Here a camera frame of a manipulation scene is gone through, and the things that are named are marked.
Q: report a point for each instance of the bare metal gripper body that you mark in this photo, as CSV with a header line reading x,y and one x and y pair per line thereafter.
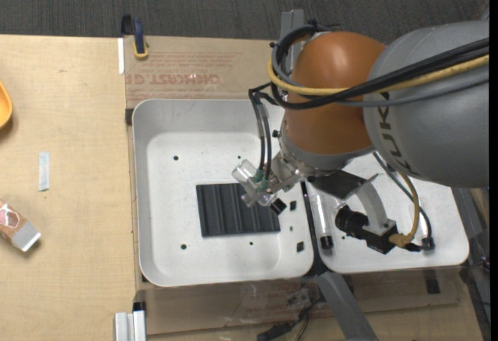
x,y
287,175

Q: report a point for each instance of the clear plastic bottle black cap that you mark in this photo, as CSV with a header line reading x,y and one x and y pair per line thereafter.
x,y
323,216
243,173

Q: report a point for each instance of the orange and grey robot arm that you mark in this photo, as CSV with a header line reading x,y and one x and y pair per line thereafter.
x,y
424,125

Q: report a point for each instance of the black ribbed rectangular sheet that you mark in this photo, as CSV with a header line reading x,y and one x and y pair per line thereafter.
x,y
229,211

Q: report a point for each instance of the white plastic tray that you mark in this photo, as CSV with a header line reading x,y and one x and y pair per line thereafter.
x,y
171,191
439,230

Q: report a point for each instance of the brown cardboard board red print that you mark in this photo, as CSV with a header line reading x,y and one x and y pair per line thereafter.
x,y
186,71

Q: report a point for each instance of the brown and white carton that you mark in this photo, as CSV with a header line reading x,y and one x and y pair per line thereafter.
x,y
17,228

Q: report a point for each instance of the orange plate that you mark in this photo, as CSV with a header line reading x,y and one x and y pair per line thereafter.
x,y
4,106

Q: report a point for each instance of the black cylinder on white bracket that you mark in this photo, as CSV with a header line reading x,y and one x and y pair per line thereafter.
x,y
376,204

